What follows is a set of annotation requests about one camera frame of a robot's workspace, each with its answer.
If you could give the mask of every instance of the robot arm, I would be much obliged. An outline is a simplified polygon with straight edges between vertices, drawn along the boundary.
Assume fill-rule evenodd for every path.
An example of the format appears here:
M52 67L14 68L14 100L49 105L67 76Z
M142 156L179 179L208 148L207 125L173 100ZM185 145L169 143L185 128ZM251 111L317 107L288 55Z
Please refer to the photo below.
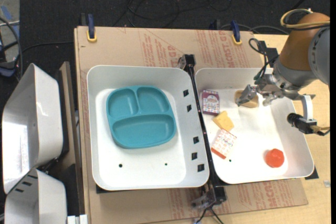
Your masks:
M297 24L287 24L289 15L302 11L307 14ZM260 72L255 77L256 86L248 85L235 101L240 106L257 93L265 98L265 106L277 98L300 100L304 115L290 114L287 121L306 134L324 135L312 117L311 99L315 95L301 95L299 91L316 79L330 85L330 17L298 9L284 14L281 24L291 28L292 32L274 62L272 74Z

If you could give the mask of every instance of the plastic container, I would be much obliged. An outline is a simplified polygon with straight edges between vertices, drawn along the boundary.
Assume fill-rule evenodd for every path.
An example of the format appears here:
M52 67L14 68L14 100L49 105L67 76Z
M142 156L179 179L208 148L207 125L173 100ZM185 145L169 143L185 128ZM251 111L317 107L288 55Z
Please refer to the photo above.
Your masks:
M230 132L237 137L228 158L212 153L216 174L229 184L309 176L314 163L305 135L287 122L287 115L295 112L291 100L277 99L263 106L263 97L259 96L256 108L238 107L235 103L235 92L247 84L253 85L258 71L256 68L205 68L195 75L199 93L218 92L221 112L227 111L234 124ZM210 142L220 132L213 118L203 114ZM284 152L285 162L281 167L272 168L265 162L266 153L273 148Z
M2 116L5 193L32 168L58 157L63 147L57 81L30 64Z
M114 141L124 148L144 148L168 142L176 132L169 100L157 87L116 89L106 101Z
M116 89L157 87L176 121L168 142L148 148L120 147L112 138L106 102ZM209 168L189 75L178 68L95 66L87 74L92 174L105 190L203 186Z
M6 197L5 224L64 224L66 220L63 183L34 168Z

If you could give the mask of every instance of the blue clamp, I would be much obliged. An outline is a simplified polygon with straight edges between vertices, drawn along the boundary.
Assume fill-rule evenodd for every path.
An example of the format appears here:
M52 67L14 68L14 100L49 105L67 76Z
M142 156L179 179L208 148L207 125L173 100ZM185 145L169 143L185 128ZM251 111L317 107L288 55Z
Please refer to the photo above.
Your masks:
M97 41L97 33L95 30L95 25L93 23L93 15L88 14L88 21L89 21L89 29L86 31L88 41L89 42L96 42Z
M239 26L236 23L235 20L232 20L231 23L231 30L233 32L232 39L235 45L241 45L242 41L240 39L240 32L239 32Z

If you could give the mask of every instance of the yellow sponge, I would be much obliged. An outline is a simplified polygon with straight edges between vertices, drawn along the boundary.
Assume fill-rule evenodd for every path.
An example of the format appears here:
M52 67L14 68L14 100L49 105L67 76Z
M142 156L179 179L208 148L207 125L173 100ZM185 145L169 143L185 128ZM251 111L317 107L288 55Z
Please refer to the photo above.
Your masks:
M242 96L243 90L238 90L235 92L235 99L236 100L237 98L239 98L240 96ZM241 104L242 106L246 106L248 108L257 108L259 106L259 97L258 95L254 96L250 101L246 102L246 103L243 103Z
M223 111L213 119L214 123L219 128L227 130L228 132L234 127L232 120L228 117L227 112Z

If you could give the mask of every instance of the table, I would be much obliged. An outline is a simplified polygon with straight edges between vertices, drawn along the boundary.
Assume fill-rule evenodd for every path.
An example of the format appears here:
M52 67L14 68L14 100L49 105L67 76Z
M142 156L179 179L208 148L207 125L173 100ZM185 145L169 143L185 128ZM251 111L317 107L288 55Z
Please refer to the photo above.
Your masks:
M198 59L201 60L202 65L207 65L211 61L213 65L228 65L230 62L236 67L261 67L259 55L252 56L245 62L236 61L235 55L241 52L235 51L236 48L231 49L230 55L226 55L226 59L219 59L214 55L218 55L218 45L212 33L204 32L202 30L166 30L165 35L171 36L179 35L181 38L188 36L191 31L189 40L183 40L181 46L177 47L175 44L169 44L165 40L157 37L156 31L151 29L145 29L144 35L133 35L133 39L125 39L120 43L120 37L126 35L129 31L136 31L136 29L124 29L124 28L106 28L96 27L97 31L97 43L91 44L86 40L85 27L78 27L75 29L75 53L76 53L76 72L77 72L77 88L78 88L78 104L79 104L79 116L80 116L80 140L81 140L81 157L82 157L82 173L83 173L83 192L84 192L84 204L85 212L89 216L89 220L92 220L92 224L105 223L104 217L106 212L111 211L109 206L118 208L120 214L123 214L120 203L122 202L121 194L115 194L116 200L108 199L107 196L102 194L96 195L96 189L92 183L91 161L90 161L90 134L88 130L88 119L86 115L86 81L83 79L86 77L86 72L90 66L94 65L152 65L157 63L161 66L174 66L178 59L178 56L186 53L197 53ZM204 40L203 35L209 35L207 40ZM246 33L246 38L249 38L252 33ZM255 35L255 38L264 40L268 47L274 47L281 51L287 36L285 35ZM319 126L330 126L330 92L328 86L320 81L315 81L311 85L304 88L303 93L316 94L313 99L314 118L318 121ZM294 102L296 111L298 114L302 114L302 107L300 102ZM311 150L312 157L315 162L315 166L319 175L317 179L294 179L301 180L304 192L306 193L308 204L296 207L277 208L261 211L242 212L238 214L221 215L220 218L225 224L234 223L331 223L331 189L330 185L330 133L326 136L307 135L306 136L309 148ZM128 192L125 199L132 199L132 191ZM153 190L151 192L135 191L137 194L138 202L132 204L132 208L128 208L128 214L123 215L122 218L115 214L115 222L120 223L120 219L130 219L129 223L136 223L140 221L140 217L145 218L148 222L155 222L150 216L160 210L159 195L162 194L161 190ZM145 208L142 203L141 193L147 195L147 199L154 199L154 204L157 207ZM190 224L190 219L165 221L166 224ZM212 217L205 217L202 220L203 224L216 223L216 220Z

